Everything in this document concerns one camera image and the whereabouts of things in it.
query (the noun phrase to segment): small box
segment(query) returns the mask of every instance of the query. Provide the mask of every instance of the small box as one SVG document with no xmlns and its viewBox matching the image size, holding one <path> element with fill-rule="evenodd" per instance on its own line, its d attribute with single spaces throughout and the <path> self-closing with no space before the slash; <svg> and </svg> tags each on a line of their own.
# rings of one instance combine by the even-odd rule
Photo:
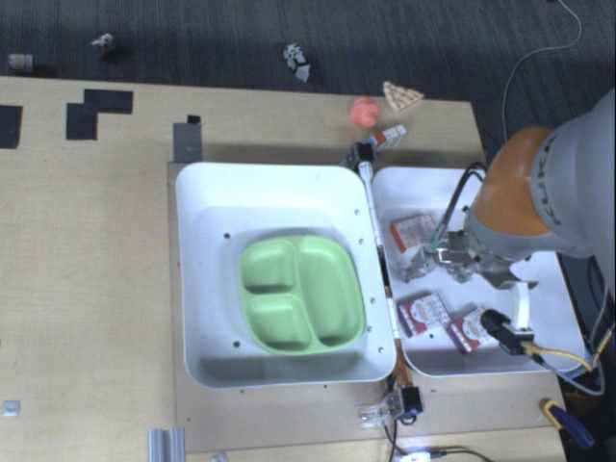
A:
<svg viewBox="0 0 616 462">
<path fill-rule="evenodd" d="M 408 337 L 449 323 L 449 313 L 436 293 L 398 305 L 398 317 Z"/>
<path fill-rule="evenodd" d="M 491 336 L 481 325 L 481 314 L 485 308 L 479 306 L 461 319 L 453 321 L 447 327 L 447 333 L 462 354 L 473 352 L 482 344 L 490 341 Z"/>
<path fill-rule="evenodd" d="M 400 253 L 410 248 L 419 248 L 436 229 L 436 222 L 431 214 L 417 214 L 410 218 L 393 222 L 390 231 Z"/>
</svg>

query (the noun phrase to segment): dark floor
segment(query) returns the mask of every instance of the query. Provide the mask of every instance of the dark floor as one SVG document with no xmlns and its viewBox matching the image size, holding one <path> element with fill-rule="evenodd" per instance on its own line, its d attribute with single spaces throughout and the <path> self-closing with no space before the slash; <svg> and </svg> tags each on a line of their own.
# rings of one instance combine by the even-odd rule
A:
<svg viewBox="0 0 616 462">
<path fill-rule="evenodd" d="M 581 19 L 581 38 L 520 67 L 509 132 L 557 126 L 614 87 L 616 0 L 563 1 Z M 33 54 L 38 75 L 374 95 L 390 80 L 427 98 L 470 101 L 488 160 L 503 143 L 502 95 L 514 64 L 571 42 L 577 29 L 546 0 L 0 0 L 0 57 Z M 90 47 L 104 32 L 123 45 L 108 61 Z M 294 41 L 313 64 L 308 84 L 282 58 Z M 589 327 L 597 305 L 585 266 L 569 259 L 567 269 Z"/>
</svg>

